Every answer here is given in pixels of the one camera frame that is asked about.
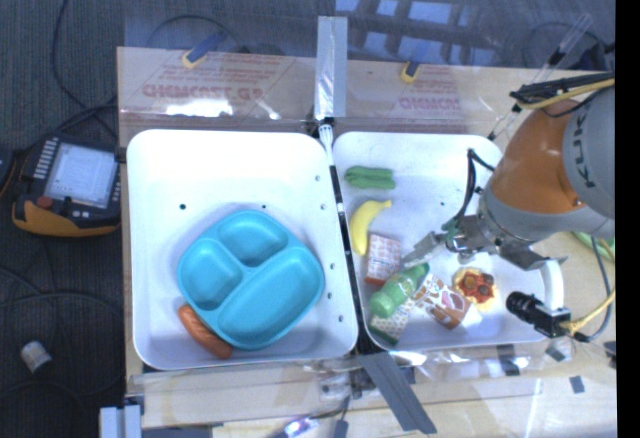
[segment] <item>white plastic tray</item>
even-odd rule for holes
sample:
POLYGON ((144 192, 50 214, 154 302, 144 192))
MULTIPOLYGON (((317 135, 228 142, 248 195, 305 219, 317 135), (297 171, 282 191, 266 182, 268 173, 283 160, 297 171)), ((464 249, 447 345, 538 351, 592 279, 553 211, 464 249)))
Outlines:
MULTIPOLYGON (((502 155, 494 143, 479 136, 371 132, 349 132, 339 136, 333 155, 347 216, 350 217, 365 200, 391 199, 392 206, 377 215, 369 231, 400 240, 402 255, 409 253, 427 233, 441 232, 442 225, 460 209, 465 194, 469 148, 494 166, 502 155), (344 180, 346 170, 354 165, 391 168, 396 187, 392 190, 354 188, 344 180)), ((484 186, 489 176, 488 170, 478 167, 477 185, 484 186)), ((472 199, 468 212, 475 211, 477 198, 472 199)), ((355 252, 354 264, 368 323, 367 301, 377 287, 364 282, 365 259, 355 252)), ((496 304, 482 314, 483 319, 477 326, 449 330, 430 316, 413 312, 395 346, 370 333, 371 338, 385 349, 405 351, 535 342, 544 338, 532 325, 510 314, 504 303, 507 296, 517 290, 562 306, 559 272, 553 275, 544 270, 525 272, 498 256, 487 254, 477 255, 467 265, 493 274, 498 287, 496 304)), ((461 267, 457 256, 446 250, 430 261, 430 266, 431 272, 448 284, 452 283, 453 273, 461 267)))
POLYGON ((127 149, 131 222, 133 341, 161 370, 336 358, 357 338, 340 225, 326 154, 295 133, 149 130, 127 149), (209 226, 241 209, 269 213, 324 269, 319 301, 283 338, 219 360, 177 316, 185 302, 178 259, 209 226))

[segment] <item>black connector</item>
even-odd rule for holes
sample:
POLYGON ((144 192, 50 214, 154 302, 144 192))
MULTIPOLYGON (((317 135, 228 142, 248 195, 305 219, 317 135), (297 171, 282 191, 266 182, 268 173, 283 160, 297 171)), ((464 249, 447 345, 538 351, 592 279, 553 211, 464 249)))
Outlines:
POLYGON ((551 310, 544 306, 535 296, 527 296, 522 292, 512 292, 507 298, 507 310, 518 319, 533 324, 533 328, 549 338, 567 335, 569 331, 560 323, 571 320, 571 312, 567 308, 551 310))

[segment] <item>gray floor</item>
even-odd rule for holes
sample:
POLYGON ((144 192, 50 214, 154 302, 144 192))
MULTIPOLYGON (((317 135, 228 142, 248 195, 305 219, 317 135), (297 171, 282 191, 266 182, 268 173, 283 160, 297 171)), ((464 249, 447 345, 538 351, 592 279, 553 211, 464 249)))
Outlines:
MULTIPOLYGON (((229 50, 314 56, 319 15, 349 17, 352 58, 540 67, 579 18, 590 24, 565 67, 612 51, 616 0, 0 0, 0 146, 21 151, 75 113, 115 102, 121 45, 193 45, 212 29, 229 50)), ((596 59, 614 66, 615 50, 596 59)), ((68 129, 115 144, 115 113, 68 129)), ((0 200, 0 434, 98 435, 97 408, 122 403, 121 236, 82 241, 16 229, 0 200), (77 293, 16 303, 37 292, 77 293), (44 343, 55 382, 31 384, 19 357, 44 343)))

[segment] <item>candy bar wrapper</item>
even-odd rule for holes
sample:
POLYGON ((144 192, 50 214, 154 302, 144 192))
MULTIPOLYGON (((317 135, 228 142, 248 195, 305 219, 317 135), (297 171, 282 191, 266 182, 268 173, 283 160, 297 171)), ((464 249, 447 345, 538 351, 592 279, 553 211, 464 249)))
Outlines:
POLYGON ((473 326, 482 320, 473 303, 432 273, 427 274, 411 299, 416 308, 423 309, 450 330, 460 324, 473 326))
POLYGON ((371 234, 364 280, 374 285, 384 285, 392 274, 400 270, 400 247, 400 241, 371 234))
POLYGON ((369 321, 369 329, 379 337, 384 338, 390 344, 396 345, 398 340, 400 340, 402 332, 407 327, 409 314, 411 314, 411 310, 415 303, 414 299, 407 299, 398 308, 396 308, 396 311, 393 312, 391 317, 383 318, 378 317, 377 315, 372 315, 371 320, 369 321))

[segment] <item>bottle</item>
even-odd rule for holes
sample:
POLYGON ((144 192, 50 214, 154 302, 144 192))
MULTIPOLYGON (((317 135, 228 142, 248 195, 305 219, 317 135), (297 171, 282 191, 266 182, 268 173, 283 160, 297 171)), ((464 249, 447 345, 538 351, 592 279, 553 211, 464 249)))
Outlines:
POLYGON ((369 298, 371 312, 378 317, 391 317, 396 308, 417 290, 418 282, 428 271, 429 264, 422 263, 391 275, 369 298))

